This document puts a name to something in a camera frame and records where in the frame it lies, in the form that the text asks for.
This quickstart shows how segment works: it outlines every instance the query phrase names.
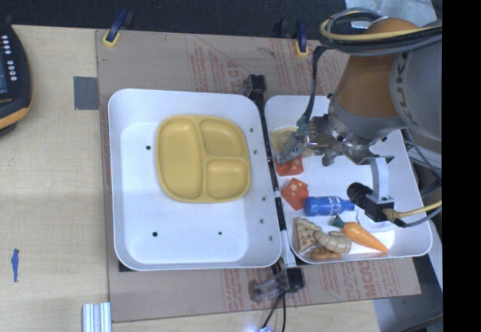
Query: red food item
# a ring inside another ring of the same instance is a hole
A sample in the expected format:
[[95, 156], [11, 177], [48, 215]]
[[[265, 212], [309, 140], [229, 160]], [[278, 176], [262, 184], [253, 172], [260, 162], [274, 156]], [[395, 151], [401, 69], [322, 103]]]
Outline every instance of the red food item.
[[309, 191], [306, 183], [293, 177], [280, 195], [294, 210], [300, 210], [304, 208], [304, 200], [309, 197]]
[[302, 155], [297, 156], [291, 161], [284, 162], [282, 165], [279, 165], [277, 160], [274, 159], [274, 165], [279, 176], [294, 176], [304, 172], [304, 167], [302, 166]]

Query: cardboard sheet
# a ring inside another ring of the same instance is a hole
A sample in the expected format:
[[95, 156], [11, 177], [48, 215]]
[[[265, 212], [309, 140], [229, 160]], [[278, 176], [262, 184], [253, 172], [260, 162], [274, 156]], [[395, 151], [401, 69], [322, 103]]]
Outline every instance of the cardboard sheet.
[[[113, 248], [107, 103], [124, 88], [237, 94], [250, 74], [264, 74], [273, 95], [308, 95], [311, 56], [298, 57], [294, 41], [121, 31], [114, 47], [96, 34], [110, 306], [113, 322], [268, 309], [272, 300], [251, 300], [249, 284], [273, 275], [271, 268], [163, 270], [124, 268]], [[318, 43], [308, 41], [309, 52]], [[319, 60], [318, 95], [334, 92], [347, 56], [329, 50]], [[305, 287], [287, 306], [406, 296], [420, 293], [412, 258], [301, 267]]]

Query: yellow cable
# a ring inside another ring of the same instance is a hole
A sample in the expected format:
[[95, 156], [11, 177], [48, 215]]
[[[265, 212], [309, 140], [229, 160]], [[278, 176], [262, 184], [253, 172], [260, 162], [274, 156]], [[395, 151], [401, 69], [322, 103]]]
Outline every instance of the yellow cable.
[[428, 205], [426, 207], [410, 210], [408, 212], [398, 212], [397, 210], [393, 210], [393, 209], [385, 209], [383, 212], [388, 218], [388, 220], [392, 221], [395, 219], [400, 219], [401, 217], [412, 216], [412, 215], [416, 215], [417, 213], [427, 212], [428, 210], [436, 209], [440, 207], [442, 204], [443, 204], [443, 201], [439, 200], [437, 203]]
[[321, 23], [320, 32], [323, 36], [333, 39], [333, 40], [343, 40], [343, 41], [371, 41], [382, 38], [393, 38], [400, 35], [408, 35], [411, 33], [422, 32], [424, 30], [432, 30], [438, 26], [429, 26], [425, 28], [408, 29], [408, 30], [398, 30], [396, 32], [383, 32], [383, 33], [367, 33], [363, 35], [337, 35], [335, 33], [330, 33], [325, 30], [326, 25], [329, 23], [329, 19]]

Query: cable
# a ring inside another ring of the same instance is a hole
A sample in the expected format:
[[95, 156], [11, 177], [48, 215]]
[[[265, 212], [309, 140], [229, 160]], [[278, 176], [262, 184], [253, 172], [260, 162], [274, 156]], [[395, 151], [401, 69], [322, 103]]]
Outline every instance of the cable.
[[417, 143], [413, 139], [413, 136], [407, 129], [401, 129], [401, 133], [403, 136], [407, 138], [409, 143], [414, 147], [414, 149], [418, 152], [419, 156], [422, 158], [422, 160], [426, 163], [428, 166], [428, 169], [430, 172], [433, 174], [434, 178], [436, 179], [437, 183], [441, 186], [443, 185], [443, 179], [439, 175], [438, 172], [436, 172], [436, 169], [433, 167], [432, 163], [429, 162], [429, 160], [426, 158], [426, 156], [421, 152], [421, 149], [418, 147]]
[[277, 299], [274, 303], [274, 305], [271, 308], [271, 311], [269, 312], [268, 317], [265, 319], [264, 324], [261, 326], [260, 330], [263, 330], [264, 328], [267, 327], [269, 320], [271, 320], [271, 316], [274, 314], [274, 311], [276, 310], [277, 304], [280, 301], [283, 301], [283, 329], [282, 332], [286, 329], [286, 291], [283, 291], [279, 296], [277, 296]]
[[426, 207], [410, 210], [408, 212], [398, 212], [397, 210], [394, 210], [392, 208], [385, 208], [383, 210], [383, 213], [386, 215], [389, 221], [393, 221], [395, 219], [400, 219], [402, 217], [408, 217], [408, 216], [416, 215], [418, 213], [428, 212], [429, 210], [436, 209], [438, 207], [441, 207], [442, 205], [443, 205], [443, 201], [439, 200], [437, 203], [428, 205]]
[[309, 98], [309, 103], [307, 104], [307, 108], [304, 111], [304, 115], [306, 117], [306, 122], [310, 120], [310, 116], [313, 113], [313, 107], [314, 107], [314, 99], [316, 97], [316, 90], [317, 90], [317, 63], [319, 62], [319, 59], [321, 58], [322, 54], [327, 50], [327, 47], [322, 47], [318, 46], [316, 49], [314, 49], [313, 52], [313, 58], [312, 58], [312, 64], [313, 64], [313, 79], [312, 79], [312, 85], [310, 88], [310, 98]]
[[346, 9], [321, 23], [319, 40], [323, 46], [354, 56], [379, 56], [415, 49], [442, 39], [443, 27], [440, 23], [396, 32], [339, 33], [339, 26], [345, 24], [349, 24], [349, 30], [352, 32], [353, 21], [364, 20], [373, 23], [384, 18], [366, 8]]
[[406, 223], [401, 219], [396, 219], [393, 222], [400, 228], [413, 227], [413, 226], [422, 224], [423, 222], [427, 222], [429, 219], [432, 219], [433, 217], [435, 217], [441, 211], [441, 209], [442, 209], [442, 207], [438, 207], [435, 211], [429, 213], [426, 217], [424, 217], [424, 218], [422, 218], [418, 221], [415, 221], [415, 222]]

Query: blue clamp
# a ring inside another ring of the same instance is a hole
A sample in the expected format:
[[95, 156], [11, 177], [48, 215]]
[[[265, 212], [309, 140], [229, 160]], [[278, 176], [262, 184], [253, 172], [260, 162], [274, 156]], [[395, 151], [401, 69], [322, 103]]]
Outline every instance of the blue clamp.
[[289, 38], [290, 35], [287, 32], [287, 20], [282, 18], [278, 23], [274, 24], [271, 31], [272, 38]]
[[126, 9], [122, 9], [115, 20], [112, 23], [112, 26], [109, 30], [105, 32], [104, 37], [102, 38], [102, 42], [106, 47], [114, 47], [117, 41], [119, 40], [119, 30], [120, 29], [127, 29], [132, 24], [132, 19], [134, 14], [127, 11]]
[[296, 31], [294, 38], [295, 40], [295, 51], [298, 56], [305, 57], [309, 54], [309, 50], [307, 49], [307, 30], [305, 24], [298, 20], [296, 25]]

